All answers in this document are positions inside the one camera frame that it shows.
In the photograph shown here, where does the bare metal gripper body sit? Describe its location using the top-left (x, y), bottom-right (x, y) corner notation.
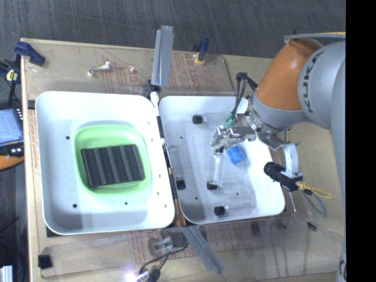
top-left (227, 104), bottom-right (267, 142)

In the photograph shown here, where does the clear bottle with blue cap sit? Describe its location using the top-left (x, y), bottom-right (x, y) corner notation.
top-left (226, 145), bottom-right (246, 165)

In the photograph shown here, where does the clear bottle with black cap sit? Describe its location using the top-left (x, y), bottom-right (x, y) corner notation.
top-left (213, 201), bottom-right (255, 217)
top-left (192, 113), bottom-right (224, 125)
top-left (167, 145), bottom-right (187, 192)
top-left (206, 152), bottom-right (226, 191)

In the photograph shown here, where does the thin black and white rod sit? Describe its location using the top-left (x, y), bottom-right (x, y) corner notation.
top-left (149, 91), bottom-right (187, 227)

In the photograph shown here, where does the white plastic tray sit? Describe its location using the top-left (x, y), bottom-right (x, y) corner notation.
top-left (34, 90), bottom-right (176, 236)
top-left (157, 95), bottom-right (286, 226)

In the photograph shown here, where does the green divided plate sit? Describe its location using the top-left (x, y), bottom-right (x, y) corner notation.
top-left (74, 123), bottom-right (153, 196)

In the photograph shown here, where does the black ribbed rectangular tray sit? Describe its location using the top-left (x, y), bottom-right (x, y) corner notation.
top-left (80, 144), bottom-right (146, 189)

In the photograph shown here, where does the white curved plastic strip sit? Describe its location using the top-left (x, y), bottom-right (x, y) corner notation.
top-left (88, 61), bottom-right (136, 77)

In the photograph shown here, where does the brown cardboard board red print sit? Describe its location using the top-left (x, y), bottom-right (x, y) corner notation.
top-left (20, 37), bottom-right (346, 282)

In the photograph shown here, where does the black cylinder on white bracket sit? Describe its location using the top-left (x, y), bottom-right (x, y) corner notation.
top-left (263, 141), bottom-right (304, 192)

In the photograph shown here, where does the black block with thin wires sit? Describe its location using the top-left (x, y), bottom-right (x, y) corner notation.
top-left (169, 230), bottom-right (189, 248)

